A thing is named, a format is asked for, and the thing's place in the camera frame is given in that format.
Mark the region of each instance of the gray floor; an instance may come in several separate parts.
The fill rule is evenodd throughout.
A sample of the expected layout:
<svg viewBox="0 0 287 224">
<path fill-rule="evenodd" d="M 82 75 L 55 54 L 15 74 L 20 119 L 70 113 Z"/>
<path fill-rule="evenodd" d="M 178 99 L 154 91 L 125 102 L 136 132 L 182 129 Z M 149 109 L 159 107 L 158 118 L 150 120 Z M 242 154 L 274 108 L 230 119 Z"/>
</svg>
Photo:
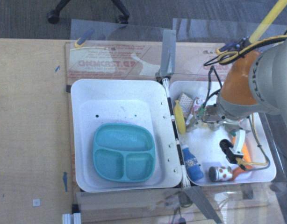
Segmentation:
<svg viewBox="0 0 287 224">
<path fill-rule="evenodd" d="M 69 39 L 72 19 L 115 22 L 119 10 L 110 0 L 71 0 L 60 14 L 60 22 L 52 25 L 46 14 L 60 0 L 0 0 L 0 38 Z M 278 0 L 122 0 L 130 12 L 129 24 L 177 29 L 179 40 L 227 42 L 229 38 L 241 38 L 245 24 L 258 24 Z M 208 35 L 203 23 L 212 26 Z M 224 29 L 224 24 L 231 24 Z M 287 28 L 287 7 L 274 21 L 274 32 L 281 35 Z M 276 158 L 283 166 L 276 178 L 274 190 L 287 222 L 287 129 L 275 117 L 267 116 L 278 140 Z"/>
</svg>

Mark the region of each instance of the can lid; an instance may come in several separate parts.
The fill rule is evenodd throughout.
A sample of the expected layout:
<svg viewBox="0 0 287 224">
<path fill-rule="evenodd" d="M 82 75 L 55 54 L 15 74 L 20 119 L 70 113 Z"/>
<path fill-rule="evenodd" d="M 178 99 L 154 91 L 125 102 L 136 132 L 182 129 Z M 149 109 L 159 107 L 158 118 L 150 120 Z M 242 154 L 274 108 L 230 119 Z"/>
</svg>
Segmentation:
<svg viewBox="0 0 287 224">
<path fill-rule="evenodd" d="M 217 181 L 217 168 L 216 167 L 210 167 L 209 168 L 209 178 L 212 182 Z"/>
</svg>

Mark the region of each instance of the teal plate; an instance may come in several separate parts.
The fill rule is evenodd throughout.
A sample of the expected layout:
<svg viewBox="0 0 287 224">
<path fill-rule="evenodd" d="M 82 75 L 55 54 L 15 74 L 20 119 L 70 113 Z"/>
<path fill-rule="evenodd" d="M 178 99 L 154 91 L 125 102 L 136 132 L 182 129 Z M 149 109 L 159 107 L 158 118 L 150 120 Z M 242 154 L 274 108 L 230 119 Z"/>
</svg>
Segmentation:
<svg viewBox="0 0 287 224">
<path fill-rule="evenodd" d="M 151 133 L 136 125 L 101 125 L 93 138 L 97 173 L 115 182 L 143 182 L 155 169 L 155 143 Z"/>
</svg>

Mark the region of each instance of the plastic bottle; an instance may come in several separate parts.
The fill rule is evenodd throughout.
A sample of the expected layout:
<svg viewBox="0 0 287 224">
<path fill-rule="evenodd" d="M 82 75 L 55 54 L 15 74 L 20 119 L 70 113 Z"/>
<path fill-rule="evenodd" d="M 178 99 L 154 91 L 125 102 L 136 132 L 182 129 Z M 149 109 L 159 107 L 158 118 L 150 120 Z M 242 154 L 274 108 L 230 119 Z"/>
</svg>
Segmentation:
<svg viewBox="0 0 287 224">
<path fill-rule="evenodd" d="M 187 174 L 192 181 L 197 181 L 204 177 L 203 172 L 200 169 L 196 157 L 189 151 L 188 145 L 182 145 L 182 151 L 184 156 L 184 163 L 186 166 Z"/>
</svg>

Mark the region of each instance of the black wheel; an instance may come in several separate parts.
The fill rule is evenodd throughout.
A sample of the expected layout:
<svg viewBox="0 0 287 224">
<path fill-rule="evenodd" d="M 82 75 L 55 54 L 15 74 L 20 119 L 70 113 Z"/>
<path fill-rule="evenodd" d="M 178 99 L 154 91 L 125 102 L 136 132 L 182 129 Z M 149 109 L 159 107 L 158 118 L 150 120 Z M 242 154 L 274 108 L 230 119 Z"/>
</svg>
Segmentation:
<svg viewBox="0 0 287 224">
<path fill-rule="evenodd" d="M 117 16 L 115 22 L 119 24 L 128 24 L 128 20 L 123 15 Z"/>
<path fill-rule="evenodd" d="M 51 10 L 47 13 L 48 22 L 51 24 L 56 24 L 59 22 L 59 13 L 55 10 Z"/>
</svg>

